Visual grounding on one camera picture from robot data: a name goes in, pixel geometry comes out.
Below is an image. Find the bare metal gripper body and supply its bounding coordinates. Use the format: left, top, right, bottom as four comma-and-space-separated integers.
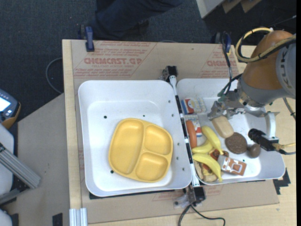
217, 90, 269, 118

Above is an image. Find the beige bread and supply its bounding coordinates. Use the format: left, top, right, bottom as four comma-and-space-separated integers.
211, 115, 235, 139

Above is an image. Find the red white and blue carton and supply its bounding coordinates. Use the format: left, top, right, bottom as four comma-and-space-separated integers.
183, 97, 208, 115

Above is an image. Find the yellow banana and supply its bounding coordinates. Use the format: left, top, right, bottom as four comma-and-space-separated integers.
201, 125, 224, 155
192, 153, 224, 183
191, 139, 214, 154

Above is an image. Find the brown round biscuit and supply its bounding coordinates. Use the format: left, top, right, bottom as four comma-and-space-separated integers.
224, 132, 248, 155

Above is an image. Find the orange sausage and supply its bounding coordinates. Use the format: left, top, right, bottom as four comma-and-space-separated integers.
185, 120, 198, 149

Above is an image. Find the thin black and white rod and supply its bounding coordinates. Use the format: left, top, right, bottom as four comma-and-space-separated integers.
169, 75, 200, 187

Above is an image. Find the red and brown pizza slice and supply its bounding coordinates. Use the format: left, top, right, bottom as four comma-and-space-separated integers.
207, 149, 230, 160

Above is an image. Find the small brown egg shape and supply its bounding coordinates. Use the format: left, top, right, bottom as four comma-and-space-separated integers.
246, 143, 261, 159

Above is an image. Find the orange and white carton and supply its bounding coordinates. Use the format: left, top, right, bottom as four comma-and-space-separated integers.
217, 154, 247, 176

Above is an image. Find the white plastic tray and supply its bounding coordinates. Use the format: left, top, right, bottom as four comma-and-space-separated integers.
78, 80, 193, 197
175, 78, 286, 186

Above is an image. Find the tan hot dog bun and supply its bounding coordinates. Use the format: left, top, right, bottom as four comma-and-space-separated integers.
193, 161, 218, 183

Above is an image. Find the yellow divided plate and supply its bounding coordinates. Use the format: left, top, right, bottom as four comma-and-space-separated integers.
108, 117, 174, 183

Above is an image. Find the brown cardboard board red print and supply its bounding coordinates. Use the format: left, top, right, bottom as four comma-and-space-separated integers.
70, 40, 280, 224

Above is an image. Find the person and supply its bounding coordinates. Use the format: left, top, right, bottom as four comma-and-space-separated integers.
90, 0, 192, 41

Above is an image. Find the black cylinder on white bracket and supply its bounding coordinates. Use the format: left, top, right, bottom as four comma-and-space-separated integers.
247, 112, 280, 152

